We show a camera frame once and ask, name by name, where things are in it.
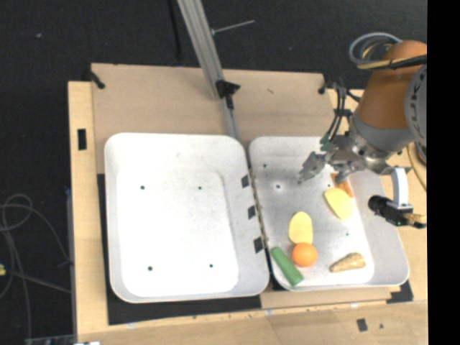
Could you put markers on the yellow potato slice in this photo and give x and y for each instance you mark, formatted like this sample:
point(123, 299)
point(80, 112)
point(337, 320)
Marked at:
point(338, 203)
point(300, 228)

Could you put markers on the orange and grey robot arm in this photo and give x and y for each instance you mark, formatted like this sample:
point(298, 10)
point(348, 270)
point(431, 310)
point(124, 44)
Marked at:
point(384, 99)

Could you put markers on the brown cardboard board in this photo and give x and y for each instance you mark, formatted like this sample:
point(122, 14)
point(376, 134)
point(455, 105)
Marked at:
point(161, 99)

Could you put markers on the white plastic tray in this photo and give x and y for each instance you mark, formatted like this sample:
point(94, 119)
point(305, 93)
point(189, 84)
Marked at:
point(172, 221)
point(330, 235)

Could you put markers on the tan cone-shaped bread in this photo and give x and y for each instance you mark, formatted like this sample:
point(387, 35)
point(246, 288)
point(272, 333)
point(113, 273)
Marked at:
point(348, 263)

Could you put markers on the orange carrot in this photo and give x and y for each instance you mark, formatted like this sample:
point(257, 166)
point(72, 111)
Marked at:
point(345, 188)

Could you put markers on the black cylinder on white bracket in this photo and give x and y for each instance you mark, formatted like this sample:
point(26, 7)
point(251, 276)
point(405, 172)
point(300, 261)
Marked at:
point(388, 208)

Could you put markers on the green stick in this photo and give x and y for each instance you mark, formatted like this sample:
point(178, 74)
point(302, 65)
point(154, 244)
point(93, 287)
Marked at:
point(286, 266)

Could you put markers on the orange ball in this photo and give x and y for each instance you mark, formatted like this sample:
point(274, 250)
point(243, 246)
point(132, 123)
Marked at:
point(304, 254)

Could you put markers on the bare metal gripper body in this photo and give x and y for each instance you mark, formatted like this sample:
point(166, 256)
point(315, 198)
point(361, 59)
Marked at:
point(359, 156)

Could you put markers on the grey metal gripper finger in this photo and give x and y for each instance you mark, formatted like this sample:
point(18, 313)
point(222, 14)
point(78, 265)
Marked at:
point(344, 175)
point(312, 166)

